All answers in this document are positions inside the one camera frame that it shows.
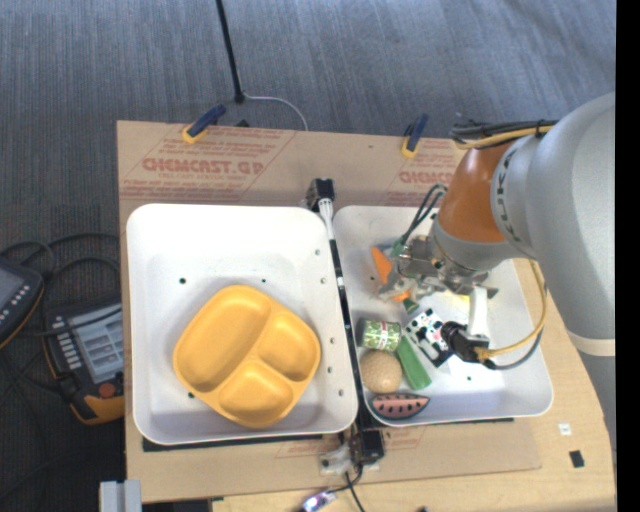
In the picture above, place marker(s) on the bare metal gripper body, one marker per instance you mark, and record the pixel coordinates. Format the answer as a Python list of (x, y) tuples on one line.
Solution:
[(432, 267)]

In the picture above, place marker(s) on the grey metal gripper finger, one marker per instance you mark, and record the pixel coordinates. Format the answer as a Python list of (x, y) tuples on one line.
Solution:
[(416, 286), (389, 291)]

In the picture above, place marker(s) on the orange carrot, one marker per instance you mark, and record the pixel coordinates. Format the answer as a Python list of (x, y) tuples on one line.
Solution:
[(382, 262)]

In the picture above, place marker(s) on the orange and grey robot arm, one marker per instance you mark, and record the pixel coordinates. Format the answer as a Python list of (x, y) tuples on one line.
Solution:
[(560, 200)]

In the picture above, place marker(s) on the green and white can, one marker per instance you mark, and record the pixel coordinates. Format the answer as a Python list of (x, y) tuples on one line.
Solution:
[(380, 335)]

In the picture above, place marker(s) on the white printed carton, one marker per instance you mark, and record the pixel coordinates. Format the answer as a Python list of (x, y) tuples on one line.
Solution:
[(425, 330)]

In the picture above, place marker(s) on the thin black and white rod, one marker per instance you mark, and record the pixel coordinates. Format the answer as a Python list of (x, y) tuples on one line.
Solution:
[(340, 280)]

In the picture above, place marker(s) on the green bottle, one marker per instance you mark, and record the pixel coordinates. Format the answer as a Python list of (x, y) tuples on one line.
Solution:
[(415, 367)]

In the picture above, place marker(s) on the beige round ball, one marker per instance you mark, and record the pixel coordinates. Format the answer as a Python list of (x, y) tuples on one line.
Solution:
[(381, 371)]

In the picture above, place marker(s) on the pink watermelon slice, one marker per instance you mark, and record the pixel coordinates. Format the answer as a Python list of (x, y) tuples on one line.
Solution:
[(400, 406)]

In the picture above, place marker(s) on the white plastic tray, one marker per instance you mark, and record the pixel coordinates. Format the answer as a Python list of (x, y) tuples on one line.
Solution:
[(505, 380), (225, 240)]

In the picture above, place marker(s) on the brown cardboard board red print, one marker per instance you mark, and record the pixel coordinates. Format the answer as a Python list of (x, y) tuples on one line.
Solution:
[(350, 165)]

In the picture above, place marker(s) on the yellow divided plate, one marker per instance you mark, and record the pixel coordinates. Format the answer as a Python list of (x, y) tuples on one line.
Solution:
[(245, 350)]

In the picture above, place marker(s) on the black cylinder on white bracket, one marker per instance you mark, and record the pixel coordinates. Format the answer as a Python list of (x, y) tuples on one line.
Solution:
[(462, 342)]

